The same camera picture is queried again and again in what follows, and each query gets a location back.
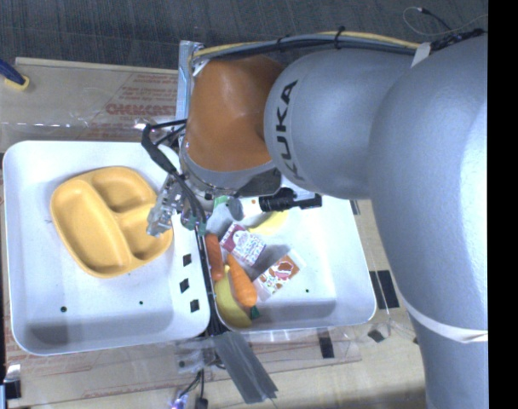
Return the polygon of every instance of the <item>thin white wire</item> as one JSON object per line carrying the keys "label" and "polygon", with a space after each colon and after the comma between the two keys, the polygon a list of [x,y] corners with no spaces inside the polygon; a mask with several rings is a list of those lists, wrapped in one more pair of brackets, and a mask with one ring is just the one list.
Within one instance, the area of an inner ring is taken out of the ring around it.
{"label": "thin white wire", "polygon": [[436,36],[439,36],[439,35],[446,35],[447,33],[453,33],[453,32],[458,32],[458,31],[461,31],[464,27],[467,27],[469,26],[470,24],[473,24],[475,23],[476,21],[480,20],[481,18],[485,18],[488,16],[488,14],[483,14],[483,15],[479,15],[478,17],[474,18],[473,20],[471,21],[468,21],[467,23],[461,25],[460,27],[458,27],[457,29],[451,29],[449,31],[443,31],[443,32],[437,32],[437,33],[427,33],[427,32],[422,32],[422,31],[419,31],[417,28],[415,28],[414,26],[411,25],[411,23],[408,21],[408,19],[406,18],[406,13],[409,11],[409,10],[416,10],[417,12],[420,12],[422,13],[422,8],[419,8],[418,6],[409,6],[408,8],[406,8],[404,11],[403,11],[403,21],[406,23],[407,26],[409,26],[415,33],[417,33],[418,35],[424,35],[425,37],[436,37]]}

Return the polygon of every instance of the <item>carrot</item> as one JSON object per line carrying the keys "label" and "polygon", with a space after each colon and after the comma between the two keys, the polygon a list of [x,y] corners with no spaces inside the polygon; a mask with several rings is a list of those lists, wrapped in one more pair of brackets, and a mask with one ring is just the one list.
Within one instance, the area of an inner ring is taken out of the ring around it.
{"label": "carrot", "polygon": [[234,296],[242,306],[251,308],[257,303],[256,287],[251,283],[250,277],[244,271],[233,255],[228,255],[227,263],[233,280]]}
{"label": "carrot", "polygon": [[204,236],[204,242],[206,243],[208,262],[210,263],[211,278],[217,282],[225,276],[222,248],[219,245],[219,239],[215,233],[207,233]]}

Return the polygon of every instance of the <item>snack package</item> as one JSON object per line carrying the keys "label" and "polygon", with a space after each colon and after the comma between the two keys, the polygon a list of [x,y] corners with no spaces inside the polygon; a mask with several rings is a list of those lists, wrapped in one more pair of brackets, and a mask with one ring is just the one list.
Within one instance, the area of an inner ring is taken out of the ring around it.
{"label": "snack package", "polygon": [[253,281],[259,298],[263,301],[269,299],[295,277],[304,265],[304,261],[294,251],[282,256]]}
{"label": "snack package", "polygon": [[267,246],[261,239],[235,222],[223,235],[220,244],[234,257],[250,266],[256,263],[257,258]]}

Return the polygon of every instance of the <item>yellow plate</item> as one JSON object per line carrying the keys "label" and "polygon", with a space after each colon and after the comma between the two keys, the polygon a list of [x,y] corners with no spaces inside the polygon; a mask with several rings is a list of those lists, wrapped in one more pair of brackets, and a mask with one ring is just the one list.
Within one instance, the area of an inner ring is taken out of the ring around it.
{"label": "yellow plate", "polygon": [[157,194],[127,167],[93,170],[65,181],[51,197],[56,230],[79,266],[96,277],[128,273],[162,255],[172,230],[148,235]]}

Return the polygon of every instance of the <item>gray duct tape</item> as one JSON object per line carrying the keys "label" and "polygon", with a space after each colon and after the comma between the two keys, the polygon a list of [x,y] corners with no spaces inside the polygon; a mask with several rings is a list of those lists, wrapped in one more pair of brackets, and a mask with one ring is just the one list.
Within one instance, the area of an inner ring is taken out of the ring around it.
{"label": "gray duct tape", "polygon": [[456,341],[457,343],[487,343],[488,331],[477,331],[474,329],[463,329],[462,327],[455,327],[435,321],[428,316],[418,312],[403,296],[401,296],[403,303],[406,306],[408,313],[418,323],[427,327],[432,332],[442,337]]}

